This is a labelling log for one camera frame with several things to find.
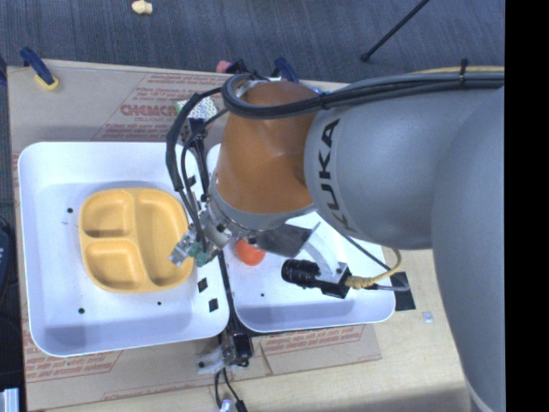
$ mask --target cardboard sheet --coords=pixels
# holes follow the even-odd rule
[[[148,348],[57,358],[43,353],[30,336],[17,158],[34,142],[164,141],[177,116],[174,103],[219,87],[227,75],[144,69],[103,64],[45,61],[60,83],[47,92],[32,69],[9,69],[9,115],[13,150],[18,259],[27,406],[51,409],[156,392],[211,385],[213,374],[198,375],[195,356],[217,345],[215,337]],[[321,89],[341,84],[311,83]],[[214,97],[221,107],[221,99]],[[207,146],[220,140],[223,122],[210,131]],[[253,340],[255,355],[233,379],[253,379],[347,365],[381,358],[371,325],[294,331]]]

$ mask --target robotic arm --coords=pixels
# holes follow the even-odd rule
[[[230,78],[201,230],[172,261],[205,264],[233,237],[291,258],[311,231],[286,221],[313,210],[346,237],[432,248],[473,407],[505,410],[503,85],[495,69],[379,78],[331,94]],[[321,276],[341,286],[348,276],[323,257],[314,257]]]

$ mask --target yellow clamp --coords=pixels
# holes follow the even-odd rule
[[[52,75],[53,82],[51,84],[46,83],[42,78],[40,78],[38,75],[34,75],[34,80],[42,87],[45,88],[47,91],[52,92],[57,88],[59,85],[59,80]]]

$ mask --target yellow cable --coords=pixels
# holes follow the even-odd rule
[[[447,72],[459,72],[460,67],[443,67],[441,69],[428,69],[420,70],[417,72],[412,72],[412,74],[421,74],[421,73],[447,73]],[[467,72],[503,72],[505,67],[495,66],[495,65],[470,65],[467,67]]]
[[[345,280],[345,285],[355,290],[360,290],[361,288],[368,288],[374,285],[376,282],[381,281],[382,279],[388,278],[394,275],[398,269],[401,267],[402,255],[400,251],[396,249],[391,249],[396,255],[396,265],[391,270],[382,273],[381,275],[374,276],[372,278],[364,278],[362,276],[349,276]]]

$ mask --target yellow compartment tray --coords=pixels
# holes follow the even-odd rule
[[[153,188],[92,194],[79,215],[81,251],[92,281],[111,292],[145,293],[174,288],[190,275],[168,257],[189,223],[179,201]]]

